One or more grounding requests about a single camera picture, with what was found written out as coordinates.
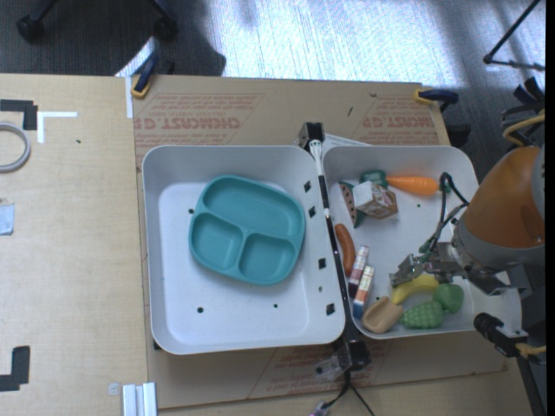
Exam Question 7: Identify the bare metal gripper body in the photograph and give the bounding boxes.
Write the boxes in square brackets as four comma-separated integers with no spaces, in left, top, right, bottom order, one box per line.
[418,241,469,285]

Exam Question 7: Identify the yellow banana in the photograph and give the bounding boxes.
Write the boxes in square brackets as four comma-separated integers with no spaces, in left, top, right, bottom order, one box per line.
[390,273,441,306]

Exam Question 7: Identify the white plastic tray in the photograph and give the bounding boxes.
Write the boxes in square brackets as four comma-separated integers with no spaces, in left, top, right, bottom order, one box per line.
[141,145,347,356]
[322,145,524,341]

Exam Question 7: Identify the small blue labelled bottle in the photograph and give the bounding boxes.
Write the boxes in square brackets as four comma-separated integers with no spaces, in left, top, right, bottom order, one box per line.
[351,264,376,321]

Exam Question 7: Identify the tan bread slice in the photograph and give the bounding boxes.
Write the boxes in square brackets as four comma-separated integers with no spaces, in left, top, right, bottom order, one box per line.
[361,296,405,335]

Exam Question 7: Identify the small maroon labelled bottle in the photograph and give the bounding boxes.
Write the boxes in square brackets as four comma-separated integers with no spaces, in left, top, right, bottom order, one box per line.
[347,244,370,300]

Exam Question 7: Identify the green grapes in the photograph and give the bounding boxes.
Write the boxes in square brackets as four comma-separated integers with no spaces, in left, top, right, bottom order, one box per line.
[399,299,446,330]

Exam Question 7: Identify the orange sausage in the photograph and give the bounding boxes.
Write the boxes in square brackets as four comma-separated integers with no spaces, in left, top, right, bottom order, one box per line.
[334,223,357,277]

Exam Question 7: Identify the brown and white carton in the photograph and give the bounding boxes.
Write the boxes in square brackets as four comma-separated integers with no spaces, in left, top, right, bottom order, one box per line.
[351,180,400,221]

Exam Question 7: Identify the orange carrot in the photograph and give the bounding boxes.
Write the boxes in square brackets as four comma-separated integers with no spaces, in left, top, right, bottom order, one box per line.
[385,174,441,198]

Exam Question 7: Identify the thin black and white rod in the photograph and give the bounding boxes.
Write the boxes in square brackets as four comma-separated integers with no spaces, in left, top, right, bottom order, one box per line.
[309,140,353,342]

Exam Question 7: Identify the red and green watermelon slice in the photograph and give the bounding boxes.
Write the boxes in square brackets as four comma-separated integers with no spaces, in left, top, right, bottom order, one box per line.
[337,180,367,230]

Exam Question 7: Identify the small teal container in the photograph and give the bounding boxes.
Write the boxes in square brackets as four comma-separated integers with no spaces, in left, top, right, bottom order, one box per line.
[359,169,389,189]

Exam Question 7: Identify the teal divided plate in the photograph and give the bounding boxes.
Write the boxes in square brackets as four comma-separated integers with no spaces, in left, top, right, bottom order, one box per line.
[187,173,308,288]

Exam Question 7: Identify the brown cardboard board, red print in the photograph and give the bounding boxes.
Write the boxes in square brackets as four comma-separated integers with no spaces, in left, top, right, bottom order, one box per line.
[131,74,509,411]

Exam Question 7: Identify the black cylinder on white bracket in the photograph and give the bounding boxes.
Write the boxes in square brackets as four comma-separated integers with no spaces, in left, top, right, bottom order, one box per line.
[466,270,532,359]

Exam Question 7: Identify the black block with thin wires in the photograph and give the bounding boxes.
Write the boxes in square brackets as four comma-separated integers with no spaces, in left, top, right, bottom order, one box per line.
[297,121,326,149]
[313,339,373,383]

